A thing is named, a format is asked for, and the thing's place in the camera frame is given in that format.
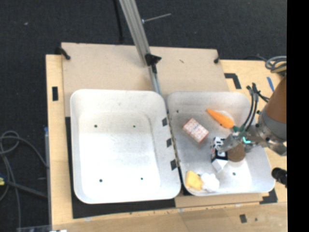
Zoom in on pale brown flat board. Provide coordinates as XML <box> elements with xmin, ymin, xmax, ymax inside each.
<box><xmin>60</xmin><ymin>42</ymin><xmax>264</xmax><ymax>208</ymax></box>

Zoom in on white cauliflower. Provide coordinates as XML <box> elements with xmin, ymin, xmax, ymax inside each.
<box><xmin>200</xmin><ymin>172</ymin><xmax>221</xmax><ymax>193</ymax></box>

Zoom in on yellow cheese wedge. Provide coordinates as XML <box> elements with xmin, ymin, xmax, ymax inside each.
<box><xmin>184</xmin><ymin>170</ymin><xmax>204</xmax><ymax>191</ymax></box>

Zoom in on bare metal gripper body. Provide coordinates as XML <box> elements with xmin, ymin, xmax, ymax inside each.
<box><xmin>240</xmin><ymin>124</ymin><xmax>287</xmax><ymax>157</ymax></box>

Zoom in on black cylinder on white bracket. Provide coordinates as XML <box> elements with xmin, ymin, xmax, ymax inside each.
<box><xmin>271</xmin><ymin>167</ymin><xmax>287</xmax><ymax>187</ymax></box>

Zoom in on thin black and white rod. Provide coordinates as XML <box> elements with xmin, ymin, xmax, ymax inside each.
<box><xmin>166</xmin><ymin>108</ymin><xmax>181</xmax><ymax>171</ymax></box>

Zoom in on pink patterned carton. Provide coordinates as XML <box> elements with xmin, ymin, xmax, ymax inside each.
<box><xmin>181</xmin><ymin>117</ymin><xmax>210</xmax><ymax>144</ymax></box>

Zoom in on black and white carton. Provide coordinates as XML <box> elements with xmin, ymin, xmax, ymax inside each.
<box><xmin>210</xmin><ymin>136</ymin><xmax>229</xmax><ymax>173</ymax></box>

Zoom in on white plastic tray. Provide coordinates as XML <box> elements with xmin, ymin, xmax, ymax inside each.
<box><xmin>70</xmin><ymin>88</ymin><xmax>182</xmax><ymax>205</ymax></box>
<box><xmin>166</xmin><ymin>91</ymin><xmax>276</xmax><ymax>197</ymax></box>

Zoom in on orange carrot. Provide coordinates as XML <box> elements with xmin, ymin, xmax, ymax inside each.
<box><xmin>206</xmin><ymin>108</ymin><xmax>235</xmax><ymax>130</ymax></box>

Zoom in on brown round biscuit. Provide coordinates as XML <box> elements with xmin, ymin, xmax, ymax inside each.
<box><xmin>227</xmin><ymin>143</ymin><xmax>247</xmax><ymax>163</ymax></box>

